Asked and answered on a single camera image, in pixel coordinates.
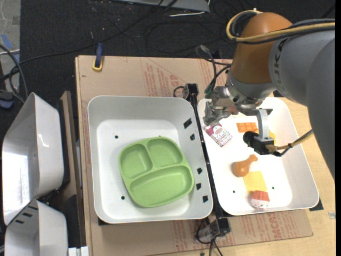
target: green plate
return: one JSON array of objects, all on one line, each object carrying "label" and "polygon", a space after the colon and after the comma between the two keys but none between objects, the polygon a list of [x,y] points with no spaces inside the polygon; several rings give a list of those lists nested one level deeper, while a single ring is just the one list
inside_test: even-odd
[{"label": "green plate", "polygon": [[131,199],[141,207],[157,207],[187,195],[194,186],[191,167],[171,139],[144,139],[119,154],[119,169]]}]

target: white plastic bin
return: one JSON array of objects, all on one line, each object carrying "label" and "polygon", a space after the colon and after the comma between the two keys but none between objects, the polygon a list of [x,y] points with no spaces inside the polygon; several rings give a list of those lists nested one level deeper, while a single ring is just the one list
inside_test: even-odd
[{"label": "white plastic bin", "polygon": [[64,163],[58,111],[31,93],[2,146],[5,224],[34,198],[62,184]]},{"label": "white plastic bin", "polygon": [[[209,100],[203,99],[198,103],[202,125],[206,101]],[[290,111],[282,100],[266,98],[261,108],[273,109],[268,117],[268,125],[275,134],[277,146],[287,145],[298,139]],[[302,145],[295,146],[282,157],[259,155],[244,143],[243,133],[239,133],[236,125],[249,122],[258,126],[256,116],[245,116],[242,113],[220,120],[220,124],[232,135],[232,139],[223,147],[204,132],[218,200],[224,211],[231,215],[245,215],[316,206],[319,202],[319,192]],[[258,210],[252,207],[243,177],[236,177],[233,174],[234,163],[246,160],[251,154],[255,154],[258,161],[253,162],[250,172],[261,171],[267,187],[270,198],[267,209]]]},{"label": "white plastic bin", "polygon": [[64,215],[33,199],[8,225],[6,256],[64,256],[68,232]]},{"label": "white plastic bin", "polygon": [[[213,208],[206,163],[194,110],[181,98],[98,96],[88,104],[94,204],[107,223],[201,219]],[[118,166],[121,150],[152,137],[175,141],[186,156],[194,188],[167,205],[133,203]]]}]

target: wire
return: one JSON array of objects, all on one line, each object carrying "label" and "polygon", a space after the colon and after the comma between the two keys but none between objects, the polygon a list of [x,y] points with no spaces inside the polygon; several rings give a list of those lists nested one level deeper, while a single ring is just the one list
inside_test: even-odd
[{"label": "wire", "polygon": [[[18,54],[19,52],[20,52],[20,49],[11,50],[11,53],[12,53],[12,54]],[[0,52],[0,55],[5,55],[5,54],[7,54],[6,51],[5,51],[5,52]]]},{"label": "wire", "polygon": [[159,28],[159,27],[161,27],[161,26],[165,26],[165,25],[183,25],[183,24],[186,24],[186,23],[188,23],[188,24],[195,24],[195,25],[200,25],[200,26],[202,26],[202,27],[204,27],[207,31],[209,31],[210,33],[212,33],[214,36],[216,36],[218,39],[214,39],[214,40],[211,40],[211,41],[207,41],[207,42],[205,42],[205,43],[203,43],[203,44],[209,44],[209,43],[212,43],[212,42],[215,42],[215,41],[217,41],[217,40],[219,40],[219,39],[221,39],[221,40],[223,40],[223,41],[225,41],[225,42],[227,42],[227,43],[229,43],[229,44],[231,44],[231,42],[230,42],[230,40],[228,39],[228,38],[224,38],[223,36],[220,36],[220,35],[218,35],[217,33],[215,33],[214,31],[212,31],[210,28],[208,28],[206,25],[205,25],[205,23],[209,23],[209,24],[212,24],[212,23],[220,23],[220,24],[222,24],[224,27],[226,26],[226,24],[224,23],[224,22],[220,22],[220,21],[202,21],[202,22],[198,22],[198,21],[185,21],[185,20],[183,20],[183,21],[169,21],[169,22],[160,22],[160,23],[157,23],[157,24],[155,24],[155,25],[151,25],[150,27],[148,27],[145,31],[144,31],[144,33],[143,33],[143,36],[144,36],[144,40],[145,40],[145,44],[146,44],[146,46],[148,47],[151,47],[152,49],[154,49],[154,50],[156,50],[156,51],[158,51],[158,52],[162,52],[162,53],[166,53],[166,54],[179,54],[179,53],[181,53],[181,52],[184,52],[184,51],[188,51],[188,50],[191,50],[191,49],[195,49],[197,46],[198,46],[198,44],[196,44],[196,45],[194,45],[194,46],[191,46],[191,47],[186,47],[186,48],[184,48],[184,49],[180,49],[180,50],[176,50],[176,51],[164,51],[164,50],[161,50],[161,49],[158,49],[158,48],[156,48],[156,47],[154,47],[152,44],[150,44],[150,41],[149,41],[149,38],[150,38],[150,35],[152,34],[152,32],[155,30],[155,29],[157,29],[157,28]]},{"label": "wire", "polygon": [[[0,89],[0,92],[3,92],[3,93],[8,93],[8,91],[7,90],[2,90],[2,89]],[[22,102],[22,103],[24,103],[25,101],[21,98],[21,97],[19,97],[18,95],[16,95],[16,94],[13,94],[13,96],[14,97],[16,97],[20,102]]]},{"label": "wire", "polygon": [[200,12],[195,12],[195,13],[182,13],[182,14],[173,14],[170,15],[169,17],[178,17],[178,16],[191,16],[191,15],[200,15],[205,13],[206,11],[200,11]]},{"label": "wire", "polygon": [[[21,78],[22,78],[22,83],[23,83],[23,86],[24,86],[24,89],[25,89],[25,96],[26,96],[26,99],[27,99],[27,98],[28,98],[28,89],[27,89],[27,85],[26,85],[26,80],[25,80],[25,76],[24,76],[24,74],[23,74],[23,72],[22,72],[22,69],[21,69],[21,67],[20,67],[20,64],[19,64],[18,60],[16,59],[16,57],[12,54],[12,52],[11,52],[6,46],[0,44],[0,47],[1,47],[4,51],[7,52],[7,54],[12,58],[13,62],[15,63],[15,66],[17,67],[17,69],[18,69],[18,71],[19,71],[19,73],[20,73],[20,76],[21,76]],[[12,90],[14,91],[14,93],[20,97],[19,93],[17,92],[17,90],[15,89],[15,87],[14,87],[13,84],[12,84],[11,75],[12,75],[12,74],[9,75],[11,88],[12,88]]]},{"label": "wire", "polygon": [[326,18],[333,10],[335,10],[335,3],[334,3],[333,6],[331,6],[331,8],[330,8],[329,10],[327,10],[327,11],[325,12],[324,15],[322,15],[321,18]]},{"label": "wire", "polygon": [[[89,0],[85,0],[85,1],[87,1],[88,6],[91,6]],[[101,17],[104,18],[105,20],[109,21],[109,22],[110,22],[115,28],[117,28],[121,33],[123,33],[123,34],[124,34],[125,36],[127,36],[129,39],[133,40],[133,42],[136,44],[136,46],[137,46],[137,48],[138,48],[139,45],[137,44],[136,40],[135,40],[132,36],[130,36],[128,33],[126,33],[125,31],[123,31],[122,29],[120,29],[120,28],[117,26],[117,24],[114,23],[114,21],[112,21],[111,19],[109,19],[108,17],[106,17],[103,13],[99,12],[98,9],[97,9],[95,6],[93,6],[92,8],[93,8],[93,10],[94,10],[99,16],[101,16]]]},{"label": "wire", "polygon": [[218,250],[218,253],[223,256],[222,252],[220,251],[219,247],[217,246],[217,243],[215,242],[216,238],[217,237],[213,237],[209,242],[203,242],[202,240],[200,240],[200,237],[199,237],[199,232],[200,232],[200,229],[202,227],[202,224],[204,223],[206,219],[202,219],[201,222],[200,222],[200,225],[197,229],[197,232],[196,232],[196,239],[199,243],[201,244],[209,244],[209,256],[212,255],[212,251],[213,251],[213,245],[215,245],[215,247],[217,248]]},{"label": "wire", "polygon": [[303,136],[295,140],[293,143],[288,143],[287,145],[284,146],[266,145],[266,148],[269,150],[270,153],[274,153],[277,150],[289,150],[290,148],[306,141],[308,138],[310,138],[311,135],[313,135],[313,133],[314,133],[313,130],[310,130],[306,132]]},{"label": "wire", "polygon": [[[224,12],[223,12],[223,15],[220,14],[220,9],[221,9],[222,7],[218,7],[219,10],[217,10],[216,5],[217,5],[218,3],[224,3],[225,5],[228,6],[228,8],[226,8],[226,6],[223,7],[223,8],[225,9]],[[236,8],[234,5],[232,5],[231,3],[227,2],[227,1],[224,1],[224,0],[217,0],[217,1],[215,1],[215,2],[213,3],[213,10],[214,10],[214,12],[215,12],[219,17],[221,17],[221,18],[223,18],[223,19],[225,19],[225,20],[230,20],[230,19],[235,15],[234,12],[238,12],[237,8]]]},{"label": "wire", "polygon": [[10,82],[10,86],[11,86],[11,88],[12,88],[12,90],[13,90],[13,95],[14,95],[17,99],[19,99],[22,103],[24,103],[25,100],[24,100],[23,97],[19,94],[17,88],[13,85],[13,82],[12,82],[12,75],[11,75],[10,78],[9,78],[9,82]]},{"label": "wire", "polygon": [[[163,0],[160,1],[160,3],[158,5],[156,5],[156,8],[160,7],[161,3],[163,2]],[[144,19],[146,19],[147,17],[151,16],[152,14],[154,14],[155,11],[151,10],[148,14],[146,14],[145,16],[137,19],[135,22],[131,23],[130,25],[128,25],[126,28],[120,30],[120,32],[115,33],[114,35],[111,35],[105,39],[103,39],[102,41],[100,41],[101,43],[104,43],[106,41],[109,41],[113,38],[115,38],[116,36],[122,34],[124,31],[127,31],[128,29],[130,29],[131,27],[133,27],[134,25],[136,25],[137,23],[143,21]],[[58,53],[51,53],[51,54],[45,54],[45,55],[40,55],[40,56],[36,56],[36,57],[32,57],[29,58],[27,60],[23,60],[20,62],[20,64],[29,62],[29,61],[33,61],[33,60],[37,60],[37,59],[42,59],[42,58],[47,58],[47,57],[53,57],[53,56],[59,56],[59,55],[65,55],[65,54],[69,54],[69,53],[74,53],[74,52],[78,52],[84,49],[88,49],[90,47],[93,47],[93,43],[91,45],[87,45],[87,46],[83,46],[74,50],[69,50],[69,51],[64,51],[64,52],[58,52]],[[15,67],[11,70],[12,74],[15,74]]]},{"label": "wire", "polygon": [[311,33],[311,32],[316,32],[316,31],[335,29],[335,22],[327,22],[327,23],[317,23],[317,24],[312,24],[312,25],[307,25],[307,26],[302,24],[302,26],[299,26],[299,27],[293,27],[293,28],[289,27],[286,29],[271,31],[268,33],[258,34],[258,35],[250,36],[250,37],[236,37],[235,35],[231,34],[231,27],[232,29],[234,28],[235,21],[238,20],[241,16],[245,14],[257,15],[260,13],[262,12],[257,11],[257,10],[248,10],[248,11],[240,12],[237,15],[235,15],[229,21],[226,27],[226,33],[228,35],[228,38],[238,43],[252,43],[255,40],[263,40],[263,41],[269,42],[269,41],[273,41],[275,38],[272,38],[272,37],[276,37],[276,36],[289,37],[289,36],[294,36],[298,34],[305,34],[305,33]]},{"label": "wire", "polygon": [[172,0],[167,6],[166,8],[161,12],[164,13],[165,11],[169,10],[178,0]]},{"label": "wire", "polygon": [[217,62],[217,61],[215,61],[215,60],[212,61],[212,59],[208,59],[208,58],[205,58],[205,57],[201,56],[201,54],[199,53],[199,48],[200,48],[200,46],[197,46],[197,47],[196,47],[196,54],[198,55],[199,58],[204,59],[205,61],[208,61],[208,62],[213,62],[213,63],[215,63],[216,65],[231,66],[230,63],[226,63],[226,62]]},{"label": "wire", "polygon": [[[143,21],[144,19],[146,19],[147,17],[151,16],[152,14],[155,13],[155,11],[158,9],[158,7],[160,7],[161,3],[163,2],[164,0],[160,0],[159,4],[155,6],[155,10],[151,10],[148,14],[146,14],[145,16],[139,18],[138,20],[136,20],[135,22],[131,23],[129,26],[127,26],[126,28],[124,29],[119,29],[120,31],[114,35],[111,35],[105,39],[103,39],[102,41],[100,41],[101,43],[104,43],[106,41],[109,41],[113,38],[115,38],[116,36],[120,35],[121,33],[124,33],[125,31],[127,31],[128,29],[130,29],[131,27],[133,27],[134,25],[136,25],[137,23]],[[32,58],[29,58],[27,60],[23,60],[20,62],[20,65],[23,64],[23,63],[26,63],[26,62],[29,62],[29,61],[33,61],[33,60],[37,60],[37,59],[42,59],[42,58],[47,58],[47,57],[53,57],[53,56],[59,56],[59,55],[65,55],[65,54],[69,54],[69,53],[74,53],[74,52],[78,52],[78,51],[81,51],[81,50],[84,50],[84,49],[88,49],[90,47],[94,47],[94,44],[90,44],[90,45],[87,45],[87,46],[83,46],[83,47],[80,47],[78,49],[74,49],[74,50],[69,50],[69,51],[65,51],[65,52],[58,52],[58,53],[51,53],[51,54],[46,54],[46,55],[40,55],[40,56],[36,56],[36,57],[32,57]],[[13,67],[12,70],[10,71],[10,73],[4,75],[2,78],[0,78],[0,81],[4,80],[4,79],[7,79],[7,78],[10,78],[11,75],[14,75],[18,72],[18,68],[17,66]]]},{"label": "wire", "polygon": [[[205,52],[205,54],[207,54],[209,56],[209,59],[205,59],[203,57],[200,56],[200,53],[199,53],[199,50],[202,50]],[[214,59],[213,59],[213,56],[211,55],[209,49],[207,47],[205,47],[204,45],[199,45],[196,47],[196,54],[201,57],[202,59],[204,60],[207,60],[209,62],[212,63],[213,65],[213,70],[214,70],[214,76],[213,76],[213,79],[212,81],[210,82],[208,88],[205,90],[205,93],[208,93],[209,91],[212,91],[215,87],[215,84],[216,84],[216,81],[217,81],[217,78],[219,77],[219,75],[227,70],[229,67],[231,67],[231,64],[230,63],[224,63],[225,67],[223,67],[219,72],[217,72],[217,68],[216,68],[216,64],[218,64],[218,62],[216,62]]]}]

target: white tray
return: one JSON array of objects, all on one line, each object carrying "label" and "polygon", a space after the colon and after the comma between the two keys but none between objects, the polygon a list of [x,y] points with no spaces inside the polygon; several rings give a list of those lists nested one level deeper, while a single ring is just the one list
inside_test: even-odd
[{"label": "white tray", "polygon": [[[209,100],[202,99],[198,103],[202,126],[206,101]],[[273,109],[269,115],[269,129],[275,134],[276,145],[286,145],[298,139],[289,109],[282,100],[269,97],[261,107]],[[238,122],[255,122],[258,126],[256,116],[242,113],[220,120],[220,124],[232,135],[232,139],[223,147],[203,131],[218,200],[224,211],[231,215],[245,215],[316,206],[319,193],[302,145],[295,146],[282,157],[259,155],[243,142],[243,133],[237,129]],[[258,161],[251,165],[250,171],[262,172],[269,193],[270,204],[267,209],[257,210],[251,206],[243,178],[236,177],[232,172],[234,162],[247,159],[251,154],[255,154]]]},{"label": "white tray", "polygon": [[[191,120],[185,128],[184,123]],[[107,223],[201,219],[213,208],[208,173],[192,106],[180,98],[98,96],[88,104],[94,205]],[[133,203],[124,186],[118,156],[127,145],[152,137],[168,137],[186,156],[194,188],[164,206]]]}]

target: yellow clip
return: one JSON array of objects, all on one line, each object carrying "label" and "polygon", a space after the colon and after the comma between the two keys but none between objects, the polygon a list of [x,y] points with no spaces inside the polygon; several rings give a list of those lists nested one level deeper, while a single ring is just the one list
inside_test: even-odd
[{"label": "yellow clip", "polygon": [[94,62],[92,63],[92,69],[99,72],[102,70],[102,66],[103,66],[103,60],[101,60],[100,66],[96,67],[95,66],[96,63],[96,58],[94,59]]}]

